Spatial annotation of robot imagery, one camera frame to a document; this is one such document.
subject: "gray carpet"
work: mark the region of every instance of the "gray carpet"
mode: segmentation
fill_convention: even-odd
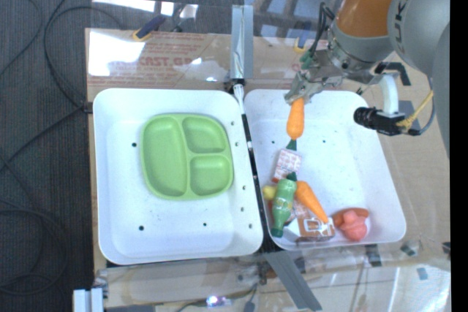
[[[72,290],[94,279],[88,129],[79,107],[91,11],[75,9],[91,0],[62,1],[0,0],[2,312],[71,311]]]

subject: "white tray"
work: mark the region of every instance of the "white tray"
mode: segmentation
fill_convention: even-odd
[[[286,133],[290,106],[284,101],[285,93],[253,90],[245,98],[261,187],[272,184],[278,153],[290,140]],[[367,107],[367,103],[349,91],[323,91],[306,104],[305,129],[298,139],[303,157],[298,178],[309,182],[329,216],[342,208],[369,210],[369,231],[358,244],[396,242],[406,232],[403,210],[377,133],[353,120],[358,107]],[[286,250],[356,244],[339,230],[325,242],[296,245],[284,237],[272,238]]]
[[[111,88],[94,100],[99,247],[118,265],[243,256],[263,231],[237,101],[222,91]],[[146,186],[138,142],[143,124],[163,113],[198,113],[226,129],[234,181],[224,193],[171,201]]]

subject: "metal bracket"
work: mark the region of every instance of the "metal bracket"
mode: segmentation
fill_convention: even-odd
[[[298,309],[322,310],[322,306],[287,251],[263,254],[263,257],[278,275]]]
[[[252,6],[233,6],[231,29],[230,79],[254,76],[254,10]]]
[[[73,290],[73,312],[104,312],[102,289]]]

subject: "black cable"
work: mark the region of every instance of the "black cable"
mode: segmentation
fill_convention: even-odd
[[[427,77],[427,80],[429,82],[429,88],[432,90],[432,80],[429,77]],[[434,121],[434,119],[436,117],[436,106],[435,106],[435,103],[434,103],[434,96],[432,96],[431,102],[432,102],[431,115],[430,115],[426,125],[424,125],[421,129],[409,129],[408,130],[409,135],[413,135],[413,136],[421,135],[427,129],[429,129],[429,127],[432,125],[432,122]]]
[[[1,70],[0,70],[0,76],[2,76],[2,75],[5,73],[5,71],[8,69],[8,67],[9,67],[14,61],[16,61],[16,59],[18,59],[21,55],[23,55],[23,53],[26,52],[26,50],[28,50],[29,47],[31,47],[31,45],[33,44],[34,40],[36,40],[36,38],[39,36],[40,30],[41,30],[41,28],[42,28],[42,17],[40,17],[41,12],[40,12],[39,6],[38,6],[38,5],[36,4],[36,2],[33,1],[33,0],[27,0],[27,1],[28,1],[29,3],[31,3],[31,4],[34,6],[35,10],[36,10],[37,13],[39,14],[39,23],[38,23],[38,25],[37,25],[37,27],[36,27],[36,32],[34,33],[34,36],[29,40],[29,42],[26,43],[26,45],[20,50],[20,52],[17,53],[16,56],[14,56],[14,57],[10,60],[10,62],[9,62],[8,64],[6,64],[5,66],[3,66],[3,67],[1,68]]]
[[[254,296],[255,296],[255,292],[257,291],[257,285],[258,284],[255,284],[247,292],[243,292],[241,294],[228,295],[227,298],[229,298],[231,300],[237,300],[237,299],[242,299],[243,297],[246,297],[247,295],[252,293],[252,295],[250,296],[250,299],[247,301],[247,304],[252,303],[252,300],[254,299]],[[190,303],[187,303],[185,305],[182,305],[182,307],[180,307],[176,312],[181,312],[185,308],[192,307],[192,306],[193,307],[207,307],[206,299],[204,299],[204,300],[195,300],[194,302],[190,302]]]
[[[314,42],[312,43],[312,46],[309,48],[307,51],[309,56],[313,56],[315,54],[315,51],[317,49],[317,46],[319,44],[320,38],[322,37],[322,34],[325,32],[327,29],[327,18],[330,18],[333,20],[335,18],[334,13],[331,11],[330,8],[328,8],[325,4],[324,1],[320,3],[319,7],[319,19],[318,19],[318,25],[317,25],[317,33],[315,34],[315,39]],[[302,65],[302,69],[308,69],[309,68],[309,61],[305,61]]]
[[[34,40],[39,36],[40,30],[42,28],[42,17],[41,17],[41,14],[40,14],[39,7],[32,0],[27,0],[27,1],[29,1],[31,4],[33,4],[35,10],[38,13],[39,22],[38,22],[38,25],[36,27],[36,31],[34,33],[34,36],[24,45],[24,47],[21,49],[21,51],[16,56],[14,56],[14,58],[12,58],[10,60],[10,62],[8,62],[5,66],[3,66],[3,68],[0,71],[0,76],[2,74],[4,74],[6,69],[9,66],[11,66],[11,64],[14,61],[16,61],[26,50],[28,50],[31,47]],[[80,103],[79,101],[75,100],[75,98],[73,98],[72,95],[69,94],[69,91],[74,91],[75,95],[77,95],[78,92],[59,74],[57,69],[54,67],[54,65],[53,65],[53,63],[52,63],[52,61],[50,59],[48,49],[47,49],[47,45],[46,45],[46,38],[47,38],[47,35],[48,35],[48,31],[50,30],[50,27],[53,25],[53,23],[55,22],[57,17],[60,17],[64,13],[69,12],[71,10],[82,9],[83,8],[83,7],[75,7],[73,9],[68,9],[68,10],[58,14],[58,12],[59,12],[58,10],[60,9],[60,7],[62,6],[62,4],[65,1],[66,0],[61,0],[60,1],[60,3],[54,9],[54,11],[52,12],[51,16],[49,17],[49,19],[48,19],[48,21],[46,23],[45,33],[44,33],[44,38],[43,38],[43,47],[44,47],[44,51],[45,51],[45,60],[47,62],[47,65],[48,65],[51,73],[52,73],[52,76],[53,76],[54,80],[56,81],[58,87],[60,88],[62,93],[65,95],[65,97],[68,98],[68,100],[70,100],[71,103],[73,103],[74,106],[76,106],[76,108],[74,110],[72,110],[71,112],[67,113],[62,118],[60,118],[58,121],[56,121],[53,124],[51,124],[50,126],[48,126],[46,129],[42,130],[40,133],[36,134],[27,143],[23,144],[18,150],[16,150],[16,152],[14,152],[14,154],[11,155],[10,157],[5,157],[3,155],[3,153],[1,152],[1,150],[0,150],[0,160],[3,162],[3,166],[0,168],[0,172],[3,171],[6,168],[13,175],[13,177],[18,182],[20,188],[23,190],[24,194],[26,195],[26,198],[27,198],[27,200],[28,200],[28,202],[29,202],[29,204],[31,206],[31,208],[27,208],[27,207],[21,206],[19,204],[16,204],[14,202],[10,202],[8,200],[0,198],[1,203],[3,203],[4,205],[7,205],[7,206],[10,207],[10,208],[1,209],[0,210],[0,215],[2,215],[2,216],[4,216],[4,215],[11,216],[11,215],[20,214],[20,215],[23,215],[23,216],[32,217],[39,224],[39,228],[41,229],[40,236],[39,236],[40,242],[39,242],[39,245],[38,245],[39,250],[38,250],[36,256],[34,257],[33,265],[31,265],[28,268],[27,271],[22,272],[22,273],[17,274],[17,275],[7,275],[6,277],[5,277],[5,275],[2,275],[3,278],[0,279],[0,292],[3,292],[5,294],[11,295],[11,296],[29,296],[29,295],[39,294],[41,292],[44,292],[44,291],[50,289],[51,287],[55,287],[60,292],[61,301],[62,301],[62,303],[61,303],[62,304],[62,309],[64,309],[64,310],[66,310],[65,295],[64,295],[64,292],[61,289],[61,287],[58,285],[58,282],[61,279],[62,275],[64,274],[64,272],[65,272],[65,270],[67,268],[67,264],[68,264],[67,234],[66,234],[64,228],[62,228],[60,226],[60,224],[54,218],[52,218],[51,216],[49,216],[46,213],[40,212],[35,207],[35,204],[32,201],[31,196],[29,195],[28,189],[26,188],[27,185],[28,185],[27,182],[25,182],[22,179],[22,177],[15,171],[15,168],[10,164],[10,162],[25,147],[27,147],[33,141],[35,141],[36,139],[41,137],[45,132],[48,132],[50,129],[52,129],[57,124],[61,123],[63,120],[70,117],[71,115],[77,113],[78,111],[83,110],[83,103]],[[58,249],[58,251],[60,253],[60,257],[59,257],[60,262],[59,262],[58,270],[56,271],[56,273],[53,276],[44,275],[44,274],[38,273],[36,271],[36,268],[40,264],[40,259],[41,259],[42,255],[43,255],[44,236],[45,236],[46,233],[52,238],[53,244],[55,245],[55,247],[57,247],[57,249]],[[18,289],[18,285],[24,284],[25,282],[30,284],[31,282],[29,282],[29,281],[33,281],[33,280],[44,281],[44,284],[42,284],[42,285],[40,285],[38,287],[31,287],[31,288],[28,288],[28,289]]]
[[[58,88],[60,89],[60,91],[63,93],[63,95],[65,95],[65,97],[71,102],[74,104],[74,106],[76,107],[82,107],[84,104],[85,104],[85,99],[84,97],[75,89],[73,88],[73,86],[65,79],[63,78],[59,71],[55,68],[55,66],[53,65],[51,59],[50,59],[50,56],[48,54],[48,50],[47,50],[47,43],[46,43],[46,39],[47,39],[47,35],[48,35],[48,31],[49,31],[49,28],[50,26],[53,24],[55,18],[56,18],[56,14],[58,13],[58,10],[61,8],[62,4],[65,2],[66,0],[61,0],[60,3],[58,3],[57,7],[54,9],[54,11],[52,12],[52,14],[50,15],[46,25],[45,25],[45,30],[44,30],[44,38],[43,38],[43,45],[44,45],[44,53],[45,53],[45,61],[52,73],[52,77],[53,79],[56,81],[56,84],[58,86]],[[78,96],[81,96],[80,99],[76,100],[74,97],[73,97],[73,94],[70,94],[69,91],[73,91],[75,95],[78,95]]]

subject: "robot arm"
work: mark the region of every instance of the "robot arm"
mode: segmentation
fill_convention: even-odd
[[[401,134],[404,114],[398,112],[397,95],[394,105],[395,89],[388,75],[371,72],[396,51],[434,81],[437,118],[449,154],[450,0],[342,0],[328,29],[328,49],[313,47],[301,57],[302,70],[285,96],[287,102],[310,98],[327,86],[340,85],[343,78],[379,84],[393,104],[385,103],[383,110],[360,108],[355,120],[383,134]]]

